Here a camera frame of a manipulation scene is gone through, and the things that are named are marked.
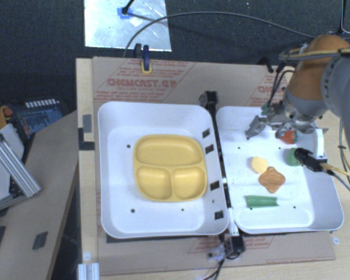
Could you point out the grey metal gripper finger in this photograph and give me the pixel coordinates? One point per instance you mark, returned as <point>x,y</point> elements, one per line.
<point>280,132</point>
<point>255,127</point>

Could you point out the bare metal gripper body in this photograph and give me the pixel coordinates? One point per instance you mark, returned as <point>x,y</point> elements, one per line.
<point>280,117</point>

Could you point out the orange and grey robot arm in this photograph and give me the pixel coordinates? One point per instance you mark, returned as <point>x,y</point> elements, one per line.
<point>312,69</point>

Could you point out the red toy strawberry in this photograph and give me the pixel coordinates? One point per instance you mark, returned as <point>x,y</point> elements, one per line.
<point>289,137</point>

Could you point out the green round toy vegetable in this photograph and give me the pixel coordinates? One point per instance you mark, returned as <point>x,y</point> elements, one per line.
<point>291,157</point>

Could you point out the pale yellow round biscuit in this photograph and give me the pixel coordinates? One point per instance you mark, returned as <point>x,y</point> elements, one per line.
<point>259,164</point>

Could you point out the thin black and white rod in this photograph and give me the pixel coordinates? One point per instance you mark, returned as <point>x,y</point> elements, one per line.
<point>221,162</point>

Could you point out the orange wavy biscuit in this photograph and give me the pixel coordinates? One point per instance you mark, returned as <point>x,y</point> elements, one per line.
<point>272,180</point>

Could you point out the green toy bean pod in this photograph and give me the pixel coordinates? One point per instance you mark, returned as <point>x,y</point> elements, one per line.
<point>261,201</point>

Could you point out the white plastic tray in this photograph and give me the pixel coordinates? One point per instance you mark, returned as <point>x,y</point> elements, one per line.
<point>291,214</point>
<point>119,209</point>

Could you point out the brown cardboard board, red print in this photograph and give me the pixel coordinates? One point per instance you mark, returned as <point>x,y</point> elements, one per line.
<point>181,77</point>

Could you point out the yellow divided plate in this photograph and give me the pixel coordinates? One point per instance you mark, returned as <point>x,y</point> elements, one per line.
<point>169,168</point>

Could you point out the black cylinder on white bracket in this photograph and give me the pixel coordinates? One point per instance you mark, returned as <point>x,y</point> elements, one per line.
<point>307,157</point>

